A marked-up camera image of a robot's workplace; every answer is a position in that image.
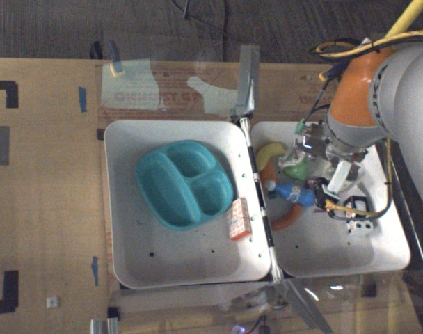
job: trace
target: gray floor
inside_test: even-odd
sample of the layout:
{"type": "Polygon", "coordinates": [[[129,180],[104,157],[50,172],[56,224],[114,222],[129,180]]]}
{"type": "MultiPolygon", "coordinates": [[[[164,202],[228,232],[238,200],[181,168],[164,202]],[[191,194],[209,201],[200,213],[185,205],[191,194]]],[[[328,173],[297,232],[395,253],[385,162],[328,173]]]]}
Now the gray floor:
{"type": "Polygon", "coordinates": [[[169,0],[0,0],[0,57],[90,58],[96,40],[108,57],[115,40],[123,59],[238,61],[239,45],[254,42],[263,62],[318,63],[309,48],[385,33],[410,1],[191,0],[190,14],[212,28],[169,0]]]}

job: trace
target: small box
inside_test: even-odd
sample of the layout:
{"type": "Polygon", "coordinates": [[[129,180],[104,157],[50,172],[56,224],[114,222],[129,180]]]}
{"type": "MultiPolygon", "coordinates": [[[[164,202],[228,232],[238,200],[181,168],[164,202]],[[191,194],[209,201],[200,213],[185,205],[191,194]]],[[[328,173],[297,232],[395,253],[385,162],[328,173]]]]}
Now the small box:
{"type": "Polygon", "coordinates": [[[226,214],[230,240],[238,240],[252,233],[247,200],[245,198],[236,199],[229,210],[226,211],[226,214]]]}

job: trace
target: teal bowl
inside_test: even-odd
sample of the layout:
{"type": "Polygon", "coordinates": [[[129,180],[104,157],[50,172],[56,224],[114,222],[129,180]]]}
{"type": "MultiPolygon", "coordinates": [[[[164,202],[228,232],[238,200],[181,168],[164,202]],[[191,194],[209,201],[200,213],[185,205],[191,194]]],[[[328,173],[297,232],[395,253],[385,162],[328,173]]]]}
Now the teal bowl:
{"type": "Polygon", "coordinates": [[[136,168],[141,193],[162,224],[189,230],[225,212],[233,188],[216,157],[197,141],[178,141],[151,151],[136,168]]]}

